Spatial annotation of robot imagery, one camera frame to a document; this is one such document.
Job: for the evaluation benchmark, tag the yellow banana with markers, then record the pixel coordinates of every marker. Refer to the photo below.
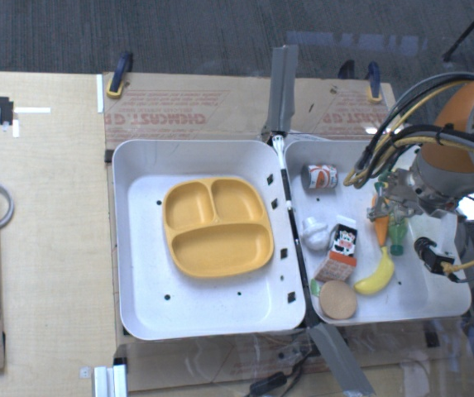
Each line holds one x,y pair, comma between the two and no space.
379,277

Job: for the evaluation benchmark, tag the white cow milk carton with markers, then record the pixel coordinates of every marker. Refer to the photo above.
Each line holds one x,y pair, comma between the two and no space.
344,240

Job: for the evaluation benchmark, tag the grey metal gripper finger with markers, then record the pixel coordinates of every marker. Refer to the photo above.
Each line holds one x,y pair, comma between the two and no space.
377,213
402,215

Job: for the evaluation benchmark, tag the yellow divided plate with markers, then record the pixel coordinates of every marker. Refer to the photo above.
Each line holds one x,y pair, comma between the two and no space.
220,246

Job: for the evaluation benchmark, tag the brown cardboard board red print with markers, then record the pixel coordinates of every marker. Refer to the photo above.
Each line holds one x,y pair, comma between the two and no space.
187,114

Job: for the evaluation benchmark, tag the tan round biscuit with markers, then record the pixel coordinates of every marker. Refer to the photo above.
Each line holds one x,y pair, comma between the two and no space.
338,300

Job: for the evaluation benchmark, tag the white round bottle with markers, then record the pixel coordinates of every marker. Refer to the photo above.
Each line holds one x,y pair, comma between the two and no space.
316,236

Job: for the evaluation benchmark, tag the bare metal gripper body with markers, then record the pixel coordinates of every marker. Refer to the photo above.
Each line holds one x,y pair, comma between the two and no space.
404,188

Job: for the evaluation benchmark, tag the white and orange can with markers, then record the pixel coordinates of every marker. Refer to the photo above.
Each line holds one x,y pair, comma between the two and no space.
321,177

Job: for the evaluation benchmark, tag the orange carrot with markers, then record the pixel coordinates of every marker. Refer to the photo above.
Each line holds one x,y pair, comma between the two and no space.
381,230

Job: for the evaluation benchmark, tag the green leaf piece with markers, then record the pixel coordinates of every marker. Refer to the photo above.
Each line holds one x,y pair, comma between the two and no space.
315,288

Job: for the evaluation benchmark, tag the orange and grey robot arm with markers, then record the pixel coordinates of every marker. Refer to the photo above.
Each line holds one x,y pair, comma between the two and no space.
456,139

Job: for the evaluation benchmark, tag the white plastic tray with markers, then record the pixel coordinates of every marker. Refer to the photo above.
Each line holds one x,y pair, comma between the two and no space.
410,292
203,304

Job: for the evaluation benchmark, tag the orange brick carton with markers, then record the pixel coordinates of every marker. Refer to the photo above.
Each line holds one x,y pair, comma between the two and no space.
333,269

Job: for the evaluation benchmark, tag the green plastic bottle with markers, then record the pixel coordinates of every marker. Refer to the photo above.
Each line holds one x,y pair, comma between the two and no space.
398,236

